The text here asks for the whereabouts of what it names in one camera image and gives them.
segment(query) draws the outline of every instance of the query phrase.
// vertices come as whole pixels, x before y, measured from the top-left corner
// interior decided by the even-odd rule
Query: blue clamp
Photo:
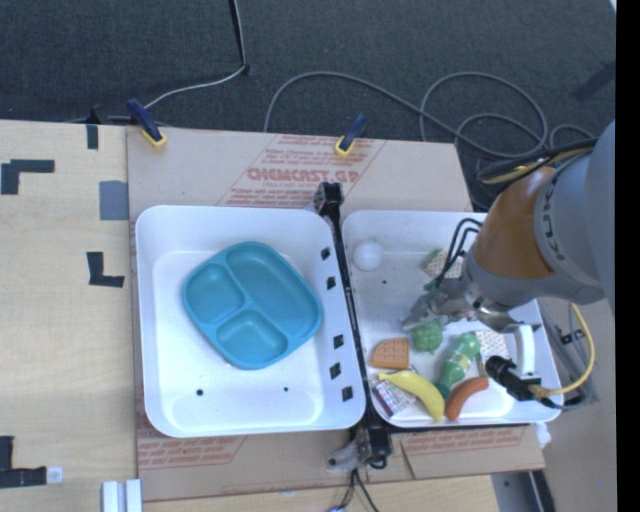
[[[142,135],[153,146],[160,147],[167,142],[167,137],[158,129],[158,125],[153,120],[146,108],[136,99],[127,101],[127,110],[131,117],[142,127]]]
[[[340,158],[346,157],[353,149],[353,144],[358,137],[361,137],[367,127],[367,116],[360,113],[355,122],[346,133],[338,139],[333,147],[333,152]]]

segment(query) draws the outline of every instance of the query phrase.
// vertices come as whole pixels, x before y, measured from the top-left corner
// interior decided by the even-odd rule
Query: toy bread slice
[[[409,338],[388,338],[378,343],[369,364],[374,368],[402,370],[409,366]]]

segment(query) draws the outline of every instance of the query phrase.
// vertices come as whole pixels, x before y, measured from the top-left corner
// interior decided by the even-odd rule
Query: yellow banana
[[[417,396],[436,421],[444,415],[444,398],[438,388],[422,375],[411,370],[401,370],[394,373],[379,373],[378,379],[388,380],[394,386]]]

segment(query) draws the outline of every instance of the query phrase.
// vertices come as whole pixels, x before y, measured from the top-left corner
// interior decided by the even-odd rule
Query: dark floor
[[[232,5],[0,0],[0,118],[77,120],[99,105],[106,120],[127,115],[131,98],[148,105],[167,91],[222,79],[242,62]],[[288,80],[318,71],[353,76],[406,104],[344,76],[312,76],[282,92],[267,131],[340,135],[363,112],[371,138],[452,141],[458,132],[482,209],[493,196],[479,188],[477,169],[597,136],[615,117],[609,0],[238,0],[237,7],[250,72],[162,99],[150,107],[158,121],[262,131]],[[424,134],[416,110],[430,116]],[[492,116],[475,117],[484,113]],[[579,131],[556,134],[564,125]]]

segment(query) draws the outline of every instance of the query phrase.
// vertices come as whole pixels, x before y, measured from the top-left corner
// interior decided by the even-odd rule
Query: green bottle
[[[473,332],[458,336],[453,350],[449,352],[442,365],[440,380],[436,383],[436,388],[443,398],[449,396],[451,386],[464,379],[471,361],[478,352],[480,352],[480,340]]]

